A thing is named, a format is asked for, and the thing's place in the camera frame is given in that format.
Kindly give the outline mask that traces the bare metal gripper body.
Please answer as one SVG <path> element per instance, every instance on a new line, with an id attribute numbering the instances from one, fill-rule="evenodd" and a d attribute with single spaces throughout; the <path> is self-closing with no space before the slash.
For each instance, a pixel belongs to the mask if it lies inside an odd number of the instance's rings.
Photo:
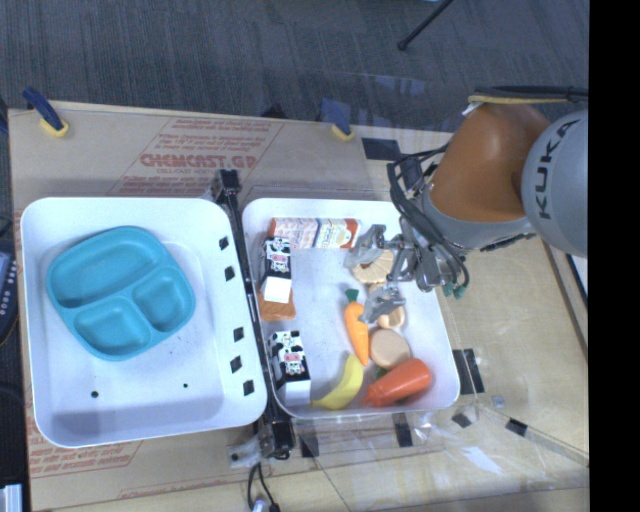
<path id="1" fill-rule="evenodd" d="M 444 293 L 464 293 L 468 288 L 464 257 L 447 243 L 431 242 L 410 230 L 392 238 L 387 248 L 394 253 L 389 284 L 414 281 L 423 292 L 442 287 Z"/>

